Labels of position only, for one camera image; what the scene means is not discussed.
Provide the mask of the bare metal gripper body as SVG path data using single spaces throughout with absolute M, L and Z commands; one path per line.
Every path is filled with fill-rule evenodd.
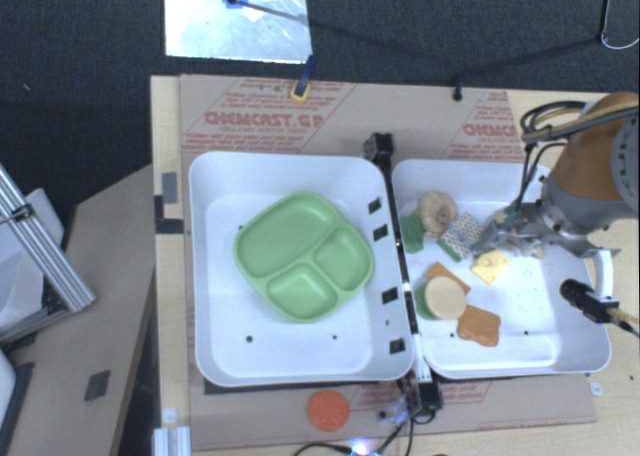
M 497 216 L 500 236 L 513 242 L 526 255 L 532 254 L 542 244 L 564 248 L 577 258 L 591 258 L 601 251 L 613 256 L 619 248 L 596 246 L 589 235 L 608 227 L 611 221 L 602 217 L 602 212 L 579 210 L 567 214 L 551 203 L 523 203 L 518 209 L 509 206 Z

